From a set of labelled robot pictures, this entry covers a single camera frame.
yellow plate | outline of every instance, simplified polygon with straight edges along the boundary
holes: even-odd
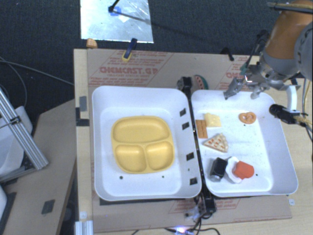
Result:
[[[167,123],[154,116],[124,117],[112,127],[115,161],[128,173],[151,173],[168,169],[175,149]]]

light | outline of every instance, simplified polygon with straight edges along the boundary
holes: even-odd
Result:
[[[176,231],[179,232],[180,234],[185,234],[185,231],[186,231],[186,230],[185,230],[183,227],[177,227],[177,228],[176,228]]]

orange cookie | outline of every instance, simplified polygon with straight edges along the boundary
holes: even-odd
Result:
[[[241,113],[239,119],[242,123],[252,124],[256,121],[256,115],[253,112]]]

dark carpet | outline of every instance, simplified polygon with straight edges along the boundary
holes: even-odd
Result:
[[[148,0],[154,44],[139,50],[250,54],[256,34],[271,30],[278,12],[266,2],[293,0]],[[80,0],[0,0],[0,56],[73,82],[73,49],[80,39]],[[102,48],[127,48],[106,42]],[[28,90],[26,111],[31,120],[74,98],[72,86],[32,71],[16,68]],[[23,86],[16,74],[0,65],[0,84],[18,107]]]

toy pizza slice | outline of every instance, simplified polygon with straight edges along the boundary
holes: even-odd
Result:
[[[227,140],[223,133],[216,134],[214,137],[207,140],[203,145],[221,152],[228,151]]]

